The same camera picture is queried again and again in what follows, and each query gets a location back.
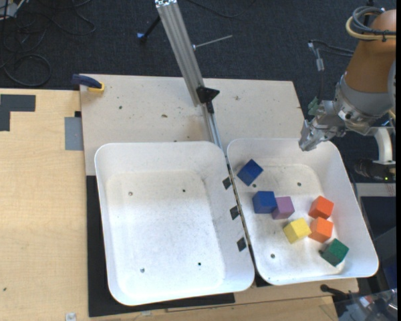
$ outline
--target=wooden surface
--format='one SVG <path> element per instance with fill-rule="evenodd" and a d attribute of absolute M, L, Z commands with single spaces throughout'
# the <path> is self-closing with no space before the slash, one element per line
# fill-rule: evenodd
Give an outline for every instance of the wooden surface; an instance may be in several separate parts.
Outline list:
<path fill-rule="evenodd" d="M 0 321 L 88 317 L 84 152 L 65 150 L 64 118 L 80 110 L 78 91 L 6 90 L 36 95 L 35 112 L 12 112 L 0 132 Z M 327 281 L 344 292 L 356 279 Z M 147 320 L 337 320 L 321 282 L 252 287 L 236 303 L 147 312 Z M 142 319 L 142 313 L 92 320 Z"/>

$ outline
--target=black bracket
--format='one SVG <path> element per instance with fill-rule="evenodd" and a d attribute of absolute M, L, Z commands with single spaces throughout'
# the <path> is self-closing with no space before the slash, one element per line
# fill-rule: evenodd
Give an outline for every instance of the black bracket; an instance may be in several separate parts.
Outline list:
<path fill-rule="evenodd" d="M 207 104 L 208 112 L 214 113 L 212 101 L 217 95 L 220 94 L 220 91 L 201 86 L 196 89 L 196 93 L 198 94 L 198 98 L 201 104 Z"/>

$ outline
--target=empty white tray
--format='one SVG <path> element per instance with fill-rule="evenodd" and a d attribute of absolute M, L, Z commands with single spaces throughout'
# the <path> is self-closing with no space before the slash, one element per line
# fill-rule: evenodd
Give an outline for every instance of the empty white tray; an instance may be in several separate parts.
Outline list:
<path fill-rule="evenodd" d="M 284 285 L 370 277 L 376 273 L 376 250 L 340 152 L 333 143 L 323 142 L 315 150 L 303 152 L 298 139 L 237 139 L 229 144 L 227 155 L 255 266 L 266 282 Z M 247 187 L 237 173 L 250 159 L 264 171 Z M 290 196 L 295 213 L 284 220 L 274 220 L 271 214 L 256 214 L 252 198 L 257 191 L 273 191 L 276 197 Z M 290 244 L 283 232 L 284 225 L 300 217 L 309 225 L 313 218 L 307 213 L 318 195 L 334 202 L 329 218 L 334 222 L 331 239 L 322 244 L 306 237 Z M 349 247 L 343 262 L 335 267 L 319 255 L 319 250 L 334 238 Z"/>
<path fill-rule="evenodd" d="M 225 184 L 225 156 L 215 144 L 105 144 L 95 167 L 108 285 L 117 301 L 133 306 L 253 283 L 241 217 L 231 213 L 237 202 Z"/>

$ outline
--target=blue cube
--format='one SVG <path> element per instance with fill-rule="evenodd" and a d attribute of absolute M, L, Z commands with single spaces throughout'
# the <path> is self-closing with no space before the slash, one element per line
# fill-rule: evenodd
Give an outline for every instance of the blue cube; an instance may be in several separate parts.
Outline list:
<path fill-rule="evenodd" d="M 273 191 L 257 191 L 253 196 L 253 204 L 257 214 L 272 213 L 278 206 Z"/>
<path fill-rule="evenodd" d="M 253 159 L 250 159 L 247 164 L 238 172 L 237 176 L 249 186 L 254 180 L 263 172 L 263 168 L 260 167 Z"/>

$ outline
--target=block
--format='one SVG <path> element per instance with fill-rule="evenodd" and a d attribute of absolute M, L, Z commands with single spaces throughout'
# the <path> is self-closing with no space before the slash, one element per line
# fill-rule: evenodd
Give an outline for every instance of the block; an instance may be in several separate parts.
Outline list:
<path fill-rule="evenodd" d="M 260 167 L 253 159 L 250 159 L 242 169 L 238 172 L 237 176 L 247 185 L 251 185 L 252 182 L 263 172 L 263 168 Z"/>
<path fill-rule="evenodd" d="M 328 219 L 333 212 L 333 208 L 334 202 L 320 195 L 312 202 L 310 210 L 307 214 L 314 219 L 316 219 L 317 217 Z"/>
<path fill-rule="evenodd" d="M 309 234 L 309 238 L 324 243 L 331 238 L 334 223 L 323 217 L 317 217 L 310 223 L 309 227 L 312 231 L 312 233 Z"/>
<path fill-rule="evenodd" d="M 290 243 L 295 243 L 312 233 L 306 220 L 302 217 L 288 223 L 283 228 L 283 232 Z"/>
<path fill-rule="evenodd" d="M 290 196 L 276 197 L 277 207 L 272 211 L 272 218 L 288 219 L 294 213 L 294 205 Z"/>
<path fill-rule="evenodd" d="M 321 251 L 321 257 L 328 261 L 333 266 L 341 263 L 348 254 L 349 248 L 338 239 L 333 239 L 324 251 Z"/>
<path fill-rule="evenodd" d="M 257 191 L 253 196 L 254 212 L 260 214 L 272 213 L 277 207 L 273 191 Z"/>

